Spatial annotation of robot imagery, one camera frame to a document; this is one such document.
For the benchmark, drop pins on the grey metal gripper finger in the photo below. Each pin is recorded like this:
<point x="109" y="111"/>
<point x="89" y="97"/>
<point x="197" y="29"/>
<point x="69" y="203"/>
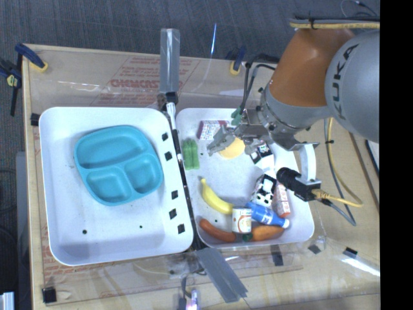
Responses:
<point x="221" y="140"/>
<point x="251" y="147"/>

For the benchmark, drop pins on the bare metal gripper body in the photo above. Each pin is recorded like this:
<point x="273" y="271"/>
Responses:
<point x="255" y="126"/>

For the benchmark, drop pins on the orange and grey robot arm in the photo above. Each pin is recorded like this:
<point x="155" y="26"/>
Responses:
<point x="303" y="73"/>

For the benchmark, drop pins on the colourful printed carton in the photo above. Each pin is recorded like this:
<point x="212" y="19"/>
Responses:
<point x="209" y="130"/>

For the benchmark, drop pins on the black and white carton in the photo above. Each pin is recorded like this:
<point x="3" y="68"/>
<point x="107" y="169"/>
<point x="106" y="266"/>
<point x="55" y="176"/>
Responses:
<point x="266" y="158"/>

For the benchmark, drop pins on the white plastic tray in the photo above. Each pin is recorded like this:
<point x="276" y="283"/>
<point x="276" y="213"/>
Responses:
<point x="232" y="176"/>
<point x="96" y="237"/>

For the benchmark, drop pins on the cow print milk carton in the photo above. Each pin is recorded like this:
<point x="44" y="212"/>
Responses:
<point x="264" y="192"/>

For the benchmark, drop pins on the yellow banana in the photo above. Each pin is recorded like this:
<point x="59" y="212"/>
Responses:
<point x="213" y="199"/>

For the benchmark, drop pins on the orange juice carton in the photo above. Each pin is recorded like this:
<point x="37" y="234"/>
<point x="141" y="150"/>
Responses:
<point x="281" y="202"/>

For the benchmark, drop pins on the blue bottle white cap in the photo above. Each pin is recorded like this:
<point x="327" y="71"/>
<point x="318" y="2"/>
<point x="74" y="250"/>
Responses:
<point x="264" y="215"/>

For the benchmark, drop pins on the white and orange can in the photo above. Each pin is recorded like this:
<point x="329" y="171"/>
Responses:
<point x="241" y="221"/>

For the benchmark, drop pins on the orange carrot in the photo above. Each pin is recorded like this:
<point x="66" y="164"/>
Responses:
<point x="266" y="232"/>

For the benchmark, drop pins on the red-brown sausage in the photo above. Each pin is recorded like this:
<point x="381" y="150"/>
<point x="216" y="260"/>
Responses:
<point x="216" y="231"/>

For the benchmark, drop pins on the blue divided plate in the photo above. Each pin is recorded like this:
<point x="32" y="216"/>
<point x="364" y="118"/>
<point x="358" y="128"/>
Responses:
<point x="119" y="163"/>

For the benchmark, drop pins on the brown cardboard board red print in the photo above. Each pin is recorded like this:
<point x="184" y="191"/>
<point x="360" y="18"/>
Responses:
<point x="106" y="79"/>

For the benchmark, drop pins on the black cylinder on white bracket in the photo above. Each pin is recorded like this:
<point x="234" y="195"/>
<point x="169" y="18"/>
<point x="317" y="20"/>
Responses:
<point x="298" y="181"/>

